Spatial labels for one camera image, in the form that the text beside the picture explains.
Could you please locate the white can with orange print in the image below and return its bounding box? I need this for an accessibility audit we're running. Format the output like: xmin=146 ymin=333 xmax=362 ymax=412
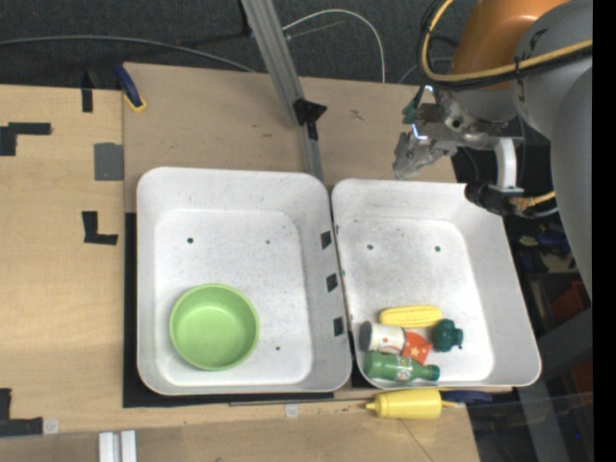
xmin=359 ymin=321 xmax=408 ymax=356

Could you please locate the green bowl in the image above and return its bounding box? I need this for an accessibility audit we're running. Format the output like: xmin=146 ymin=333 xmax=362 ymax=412
xmin=167 ymin=282 xmax=262 ymax=372

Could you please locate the pale wood board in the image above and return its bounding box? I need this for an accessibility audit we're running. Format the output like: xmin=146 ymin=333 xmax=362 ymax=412
xmin=122 ymin=62 xmax=482 ymax=435

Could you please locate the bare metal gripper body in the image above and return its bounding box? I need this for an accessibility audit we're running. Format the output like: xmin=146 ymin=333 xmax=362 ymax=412
xmin=409 ymin=92 xmax=488 ymax=157

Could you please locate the dark green broccoli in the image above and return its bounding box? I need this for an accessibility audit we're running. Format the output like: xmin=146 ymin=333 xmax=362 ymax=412
xmin=431 ymin=319 xmax=465 ymax=353

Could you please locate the yellow corn cob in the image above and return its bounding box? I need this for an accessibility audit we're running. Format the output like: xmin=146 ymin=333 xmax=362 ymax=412
xmin=378 ymin=304 xmax=444 ymax=329

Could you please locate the black cylinder on white bracket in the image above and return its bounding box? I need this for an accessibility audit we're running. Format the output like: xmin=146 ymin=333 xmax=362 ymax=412
xmin=463 ymin=137 xmax=531 ymax=218

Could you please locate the green bottle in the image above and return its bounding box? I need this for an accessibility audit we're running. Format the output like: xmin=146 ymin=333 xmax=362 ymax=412
xmin=362 ymin=349 xmax=442 ymax=384

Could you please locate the orange packet with yellow star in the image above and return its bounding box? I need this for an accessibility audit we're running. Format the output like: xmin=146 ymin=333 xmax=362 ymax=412
xmin=401 ymin=332 xmax=433 ymax=366

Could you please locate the white plastic tray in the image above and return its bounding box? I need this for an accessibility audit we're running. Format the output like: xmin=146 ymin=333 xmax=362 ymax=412
xmin=136 ymin=166 xmax=353 ymax=397
xmin=330 ymin=177 xmax=544 ymax=390

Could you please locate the yellow squeeze bottle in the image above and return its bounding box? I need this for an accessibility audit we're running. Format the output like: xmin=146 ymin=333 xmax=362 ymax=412
xmin=364 ymin=387 xmax=458 ymax=421

